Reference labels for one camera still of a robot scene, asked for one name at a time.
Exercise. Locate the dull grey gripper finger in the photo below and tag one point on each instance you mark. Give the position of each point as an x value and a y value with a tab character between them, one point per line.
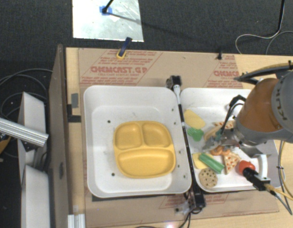
210	145
230	147

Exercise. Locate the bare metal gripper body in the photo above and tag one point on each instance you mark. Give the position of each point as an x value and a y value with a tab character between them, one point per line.
229	139

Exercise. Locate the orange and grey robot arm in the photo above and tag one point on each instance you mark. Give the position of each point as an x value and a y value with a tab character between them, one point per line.
263	103

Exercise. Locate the orange pretzel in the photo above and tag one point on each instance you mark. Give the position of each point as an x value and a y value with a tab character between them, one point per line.
217	151

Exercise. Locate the tan bread bun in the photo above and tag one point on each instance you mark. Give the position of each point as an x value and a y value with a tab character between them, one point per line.
211	133

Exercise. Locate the pizza slice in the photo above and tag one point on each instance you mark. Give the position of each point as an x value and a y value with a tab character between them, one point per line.
230	162
228	124

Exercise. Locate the green celery stick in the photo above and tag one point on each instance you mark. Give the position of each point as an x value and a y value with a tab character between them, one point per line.
211	163

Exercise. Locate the yellow cheese wedge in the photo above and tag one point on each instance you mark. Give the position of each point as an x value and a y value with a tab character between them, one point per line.
193	119
197	161

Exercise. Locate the red tomato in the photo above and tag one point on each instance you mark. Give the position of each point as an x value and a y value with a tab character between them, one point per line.
242	166

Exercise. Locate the thin black and white rod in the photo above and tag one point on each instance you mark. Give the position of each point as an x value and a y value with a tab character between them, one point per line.
184	127

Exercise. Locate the brown chocolate chip biscuit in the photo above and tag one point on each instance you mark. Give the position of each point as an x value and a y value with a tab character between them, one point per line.
208	177

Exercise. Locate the white plastic tray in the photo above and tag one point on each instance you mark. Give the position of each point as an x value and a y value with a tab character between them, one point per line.
203	98
137	98

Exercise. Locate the yellow divided plate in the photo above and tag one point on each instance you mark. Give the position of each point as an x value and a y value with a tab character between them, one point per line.
144	151

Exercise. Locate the brown cardboard board red print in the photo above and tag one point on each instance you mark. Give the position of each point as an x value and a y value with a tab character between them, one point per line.
146	65

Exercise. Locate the black cylinder on white bracket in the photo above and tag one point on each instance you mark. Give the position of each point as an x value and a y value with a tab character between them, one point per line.
256	174

